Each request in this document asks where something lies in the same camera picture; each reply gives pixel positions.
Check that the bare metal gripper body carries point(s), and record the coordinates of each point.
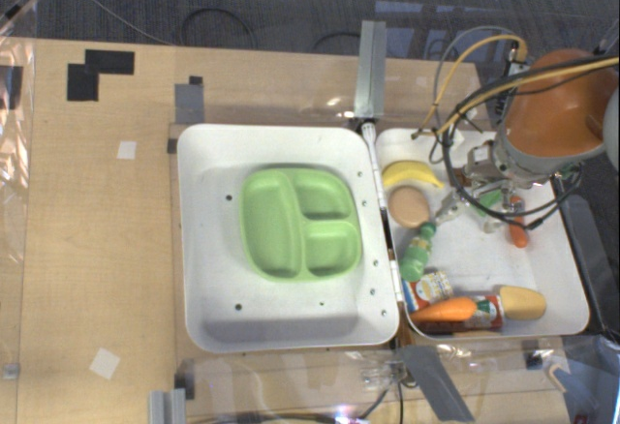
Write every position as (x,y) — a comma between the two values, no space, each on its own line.
(486,169)

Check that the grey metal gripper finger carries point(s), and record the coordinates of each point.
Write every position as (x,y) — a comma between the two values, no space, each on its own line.
(505,215)
(449,212)

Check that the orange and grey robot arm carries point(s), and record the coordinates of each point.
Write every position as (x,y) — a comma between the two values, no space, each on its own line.
(557,112)

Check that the orange sausage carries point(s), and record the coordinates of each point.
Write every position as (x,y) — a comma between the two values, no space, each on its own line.
(518,235)

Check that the white plastic tray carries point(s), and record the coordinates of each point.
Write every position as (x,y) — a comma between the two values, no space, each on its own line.
(474,257)
(218,228)

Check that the green plastic bottle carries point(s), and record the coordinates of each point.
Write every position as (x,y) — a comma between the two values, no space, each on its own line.
(415,257)

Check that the yellow banana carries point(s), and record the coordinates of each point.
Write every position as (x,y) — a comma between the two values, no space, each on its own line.
(404,170)

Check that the red and white carton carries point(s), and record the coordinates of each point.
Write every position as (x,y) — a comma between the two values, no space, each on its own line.
(428,289)

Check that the beige bread loaf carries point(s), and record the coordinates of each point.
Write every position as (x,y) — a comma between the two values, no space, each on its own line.
(523,302)

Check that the orange carrot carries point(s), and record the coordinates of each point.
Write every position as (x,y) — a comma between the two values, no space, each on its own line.
(445,310)

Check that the red printed can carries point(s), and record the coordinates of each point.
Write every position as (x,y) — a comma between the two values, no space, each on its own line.
(486,315)

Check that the green divided plate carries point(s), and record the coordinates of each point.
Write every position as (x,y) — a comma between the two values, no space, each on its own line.
(271,223)

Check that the pale wood board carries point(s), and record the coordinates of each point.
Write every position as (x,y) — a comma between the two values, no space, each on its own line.
(271,83)

